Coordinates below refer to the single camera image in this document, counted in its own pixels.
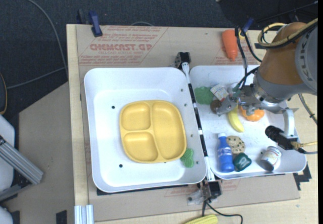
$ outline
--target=dark green object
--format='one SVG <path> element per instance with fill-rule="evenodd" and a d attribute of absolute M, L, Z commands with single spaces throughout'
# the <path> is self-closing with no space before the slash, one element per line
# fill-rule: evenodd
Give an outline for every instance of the dark green object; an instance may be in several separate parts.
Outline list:
<path fill-rule="evenodd" d="M 184 164 L 185 167 L 194 166 L 193 154 L 194 152 L 192 149 L 186 149 L 185 153 L 181 157 L 181 162 Z"/>
<path fill-rule="evenodd" d="M 249 167 L 252 160 L 243 152 L 239 153 L 233 160 L 235 171 L 240 172 Z"/>
<path fill-rule="evenodd" d="M 209 87 L 199 87 L 194 89 L 196 102 L 199 104 L 210 105 L 213 101 L 214 94 Z"/>

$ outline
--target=black floor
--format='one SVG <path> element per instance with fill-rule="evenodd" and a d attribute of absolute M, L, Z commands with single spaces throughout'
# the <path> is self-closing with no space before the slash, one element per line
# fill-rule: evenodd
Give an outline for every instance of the black floor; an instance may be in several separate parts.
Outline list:
<path fill-rule="evenodd" d="M 235 27 L 249 18 L 251 29 L 268 23 L 309 22 L 318 6 L 258 22 L 316 0 L 32 0 L 51 18 L 66 59 L 66 24 L 76 23 L 79 9 L 95 10 L 101 24 L 131 25 L 138 21 L 154 26 Z M 63 60 L 54 31 L 46 16 L 26 0 L 0 0 L 0 72 L 8 89 L 10 119 L 67 81 L 66 73 L 55 74 L 15 87 L 62 68 Z"/>

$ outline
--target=bottle cap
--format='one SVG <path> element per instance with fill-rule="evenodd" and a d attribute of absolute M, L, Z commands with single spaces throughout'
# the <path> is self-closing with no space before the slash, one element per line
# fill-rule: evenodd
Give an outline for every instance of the bottle cap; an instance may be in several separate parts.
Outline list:
<path fill-rule="evenodd" d="M 225 133 L 219 133 L 218 134 L 218 138 L 220 138 L 220 137 L 226 137 L 227 135 L 225 134 Z"/>

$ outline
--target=blue bottle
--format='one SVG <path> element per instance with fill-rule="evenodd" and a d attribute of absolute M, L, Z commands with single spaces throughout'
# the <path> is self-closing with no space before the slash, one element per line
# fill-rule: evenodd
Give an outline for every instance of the blue bottle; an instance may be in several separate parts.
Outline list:
<path fill-rule="evenodd" d="M 220 162 L 221 172 L 229 173 L 234 170 L 233 157 L 230 146 L 227 143 L 225 133 L 219 133 L 218 158 Z"/>

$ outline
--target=yellow corn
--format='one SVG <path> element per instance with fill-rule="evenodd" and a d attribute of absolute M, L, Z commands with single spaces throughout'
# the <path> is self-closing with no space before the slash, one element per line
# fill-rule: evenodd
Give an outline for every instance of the yellow corn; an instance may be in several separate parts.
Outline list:
<path fill-rule="evenodd" d="M 215 215 L 207 215 L 204 217 L 199 217 L 193 220 L 190 220 L 189 222 L 186 222 L 185 224 L 217 224 L 218 218 Z"/>

